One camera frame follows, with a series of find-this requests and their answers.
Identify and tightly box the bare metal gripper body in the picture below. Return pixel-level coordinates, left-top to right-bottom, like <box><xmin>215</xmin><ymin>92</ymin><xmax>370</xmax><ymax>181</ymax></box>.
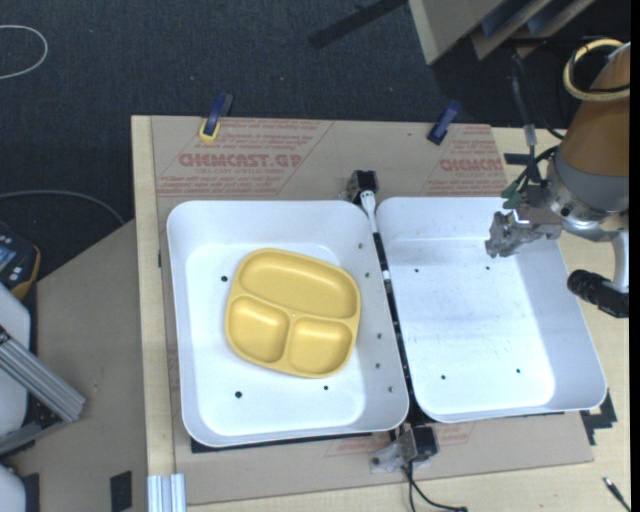
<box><xmin>519</xmin><ymin>193</ymin><xmax>629</xmax><ymax>244</ymax></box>

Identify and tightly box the white plastic tray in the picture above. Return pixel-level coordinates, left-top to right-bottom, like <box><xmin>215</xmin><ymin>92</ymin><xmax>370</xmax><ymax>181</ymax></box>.
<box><xmin>374</xmin><ymin>195</ymin><xmax>608</xmax><ymax>424</ymax></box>
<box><xmin>165</xmin><ymin>199</ymin><xmax>411</xmax><ymax>448</ymax></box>

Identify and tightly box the thin black and white rod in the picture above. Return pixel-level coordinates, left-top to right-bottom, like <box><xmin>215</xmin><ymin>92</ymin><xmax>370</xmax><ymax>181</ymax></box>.
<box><xmin>360</xmin><ymin>191</ymin><xmax>417</xmax><ymax>432</ymax></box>

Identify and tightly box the brown cardboard board, red print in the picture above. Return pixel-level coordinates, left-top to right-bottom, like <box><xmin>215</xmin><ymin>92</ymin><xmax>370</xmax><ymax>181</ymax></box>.
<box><xmin>149</xmin><ymin>115</ymin><xmax>596</xmax><ymax>506</ymax></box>

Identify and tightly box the yellow divided plate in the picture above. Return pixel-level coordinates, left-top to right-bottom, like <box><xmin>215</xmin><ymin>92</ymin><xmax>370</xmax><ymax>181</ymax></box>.
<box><xmin>223</xmin><ymin>247</ymin><xmax>363</xmax><ymax>380</ymax></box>

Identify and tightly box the black cylinder on white bracket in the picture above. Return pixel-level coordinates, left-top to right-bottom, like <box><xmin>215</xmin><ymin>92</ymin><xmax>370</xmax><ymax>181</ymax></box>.
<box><xmin>566</xmin><ymin>227</ymin><xmax>631</xmax><ymax>319</ymax></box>

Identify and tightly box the black block with thin wires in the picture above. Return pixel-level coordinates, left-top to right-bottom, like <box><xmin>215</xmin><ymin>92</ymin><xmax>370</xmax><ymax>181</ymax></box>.
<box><xmin>368</xmin><ymin>424</ymin><xmax>441</xmax><ymax>475</ymax></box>
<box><xmin>343</xmin><ymin>169</ymin><xmax>379</xmax><ymax>204</ymax></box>

